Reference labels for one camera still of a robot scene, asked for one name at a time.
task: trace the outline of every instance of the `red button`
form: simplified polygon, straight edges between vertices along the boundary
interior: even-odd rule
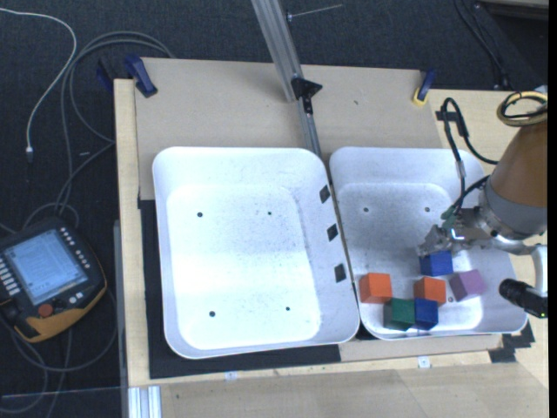
[[[43,305],[38,308],[38,315],[41,317],[52,316],[52,313],[54,313],[54,308],[50,303],[43,303]]]

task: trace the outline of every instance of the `wooden table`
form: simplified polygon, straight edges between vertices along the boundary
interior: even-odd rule
[[[343,78],[350,77],[353,72],[354,79],[362,76],[385,78],[390,73],[386,70],[322,68],[326,68],[324,71],[333,76],[337,75],[335,70],[338,70]],[[310,69],[305,74],[311,75],[311,71],[319,74],[319,69]],[[397,74],[399,71],[392,73],[394,77],[400,77]],[[408,76],[407,88],[402,91],[403,98],[412,97],[412,88],[416,84],[413,82],[414,75],[410,73]],[[382,82],[376,82],[375,85],[383,85]],[[430,91],[430,103],[421,109],[423,112],[419,116],[423,117],[425,113],[426,116],[433,117],[433,112],[439,109],[448,96],[459,103],[476,148],[487,156],[499,157],[515,134],[513,129],[505,127],[495,117],[495,109],[505,93]],[[538,342],[524,352],[517,350],[520,364],[492,364],[487,350],[498,348],[502,344],[500,335],[490,334],[420,340],[352,340],[339,346],[341,362],[335,364],[151,379],[144,301],[142,231],[138,210],[138,161],[141,157],[138,155],[135,98],[132,81],[115,82],[127,380],[130,388],[160,388],[158,391],[162,392],[164,416],[195,416],[195,412],[201,413],[205,408],[211,408],[212,412],[205,410],[203,416],[222,416],[224,413],[229,416],[282,416],[285,410],[296,409],[300,412],[303,409],[304,412],[299,414],[303,416],[333,416],[332,412],[321,406],[328,404],[331,398],[334,398],[338,411],[344,407],[360,414],[369,411],[372,403],[379,404],[381,401],[392,403],[393,412],[403,410],[402,404],[406,400],[406,411],[413,410],[416,413],[410,414],[411,416],[446,416],[443,412],[447,412],[449,408],[452,416],[469,416],[468,412],[474,410],[467,409],[471,407],[469,401],[480,401],[480,408],[478,404],[472,405],[478,412],[491,410],[497,403],[497,407],[502,408],[501,412],[508,410],[513,416],[517,416],[515,412],[520,408],[524,408],[529,414],[533,412],[532,408],[539,409],[541,415],[537,413],[531,416],[545,416],[548,410],[547,321],[542,320],[531,320]],[[376,103],[389,105],[391,101]],[[319,113],[317,99],[314,105],[316,113]],[[433,128],[437,130],[438,144],[446,146],[441,124],[438,123]],[[318,128],[322,143],[329,144],[336,130],[338,129],[327,129],[326,126],[321,131]],[[366,135],[365,129],[359,131],[362,132],[361,135]],[[359,140],[366,142],[365,137]],[[489,167],[486,166],[486,172],[491,171]],[[532,283],[532,263],[528,259],[513,258],[513,264],[519,278]],[[419,364],[431,368],[418,369]],[[447,385],[455,389],[454,397],[444,396],[441,387]],[[381,401],[379,397],[373,399],[375,388],[382,392]],[[523,390],[522,400],[511,395],[511,401],[503,401],[508,392],[516,388]],[[457,390],[473,397],[459,398]],[[444,405],[441,408],[436,407],[437,401]]]

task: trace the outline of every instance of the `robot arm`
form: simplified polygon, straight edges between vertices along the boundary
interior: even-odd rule
[[[532,115],[508,117],[508,105],[526,93],[514,93],[500,106],[498,114],[519,131],[505,150],[493,173],[469,190],[480,190],[479,204],[462,208],[457,200],[434,225],[418,255],[443,250],[458,252],[472,246],[495,247],[515,255],[530,255],[534,260],[536,283],[531,287],[517,280],[504,280],[500,294],[528,313],[547,317],[547,246],[527,245],[524,240],[547,230],[547,98],[540,93],[530,98],[543,102]]]

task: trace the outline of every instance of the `green cube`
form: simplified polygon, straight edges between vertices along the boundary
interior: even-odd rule
[[[383,327],[406,331],[414,323],[413,300],[392,298],[383,306]]]

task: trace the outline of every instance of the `orange cube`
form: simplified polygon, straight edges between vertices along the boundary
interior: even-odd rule
[[[391,275],[368,273],[359,280],[359,299],[364,303],[385,303],[393,297]]]
[[[422,277],[414,283],[414,297],[435,300],[441,306],[446,302],[446,282],[433,277]]]

